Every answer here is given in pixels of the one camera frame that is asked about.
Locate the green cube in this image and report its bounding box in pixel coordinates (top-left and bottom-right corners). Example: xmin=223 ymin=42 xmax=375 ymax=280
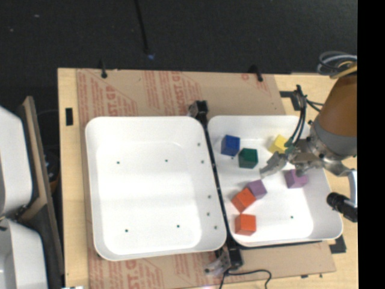
xmin=238 ymin=148 xmax=259 ymax=169

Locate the black cylinder on white bracket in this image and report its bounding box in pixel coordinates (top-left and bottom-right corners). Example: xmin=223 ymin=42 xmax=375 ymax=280
xmin=327 ymin=169 xmax=358 ymax=223

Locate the white plastic tray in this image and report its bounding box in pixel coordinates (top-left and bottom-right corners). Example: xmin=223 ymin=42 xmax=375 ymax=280
xmin=207 ymin=114 xmax=344 ymax=248
xmin=85 ymin=116 xmax=227 ymax=262

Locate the yellow cube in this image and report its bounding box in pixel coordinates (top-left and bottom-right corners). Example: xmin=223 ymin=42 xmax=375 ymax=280
xmin=268 ymin=134 xmax=290 ymax=155

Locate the orange cube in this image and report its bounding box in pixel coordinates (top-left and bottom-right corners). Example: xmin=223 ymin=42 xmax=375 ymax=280
xmin=234 ymin=214 xmax=257 ymax=237
xmin=230 ymin=187 xmax=257 ymax=213

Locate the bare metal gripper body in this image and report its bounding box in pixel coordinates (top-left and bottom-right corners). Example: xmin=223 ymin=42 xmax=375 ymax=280
xmin=287 ymin=131 xmax=352 ymax=176

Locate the brown cardboard board red print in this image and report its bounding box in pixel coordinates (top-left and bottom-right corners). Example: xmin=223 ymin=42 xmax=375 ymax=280
xmin=76 ymin=68 xmax=337 ymax=289

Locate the blue cube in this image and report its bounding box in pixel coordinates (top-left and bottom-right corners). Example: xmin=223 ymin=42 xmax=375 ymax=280
xmin=220 ymin=134 xmax=241 ymax=157

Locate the black block with thin wires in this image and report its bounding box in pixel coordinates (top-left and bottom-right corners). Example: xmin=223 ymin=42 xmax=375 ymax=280
xmin=206 ymin=246 xmax=244 ymax=276
xmin=188 ymin=100 xmax=209 ymax=119

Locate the purple cube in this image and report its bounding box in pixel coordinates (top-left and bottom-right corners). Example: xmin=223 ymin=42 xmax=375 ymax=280
xmin=246 ymin=179 xmax=268 ymax=200
xmin=284 ymin=169 xmax=309 ymax=190

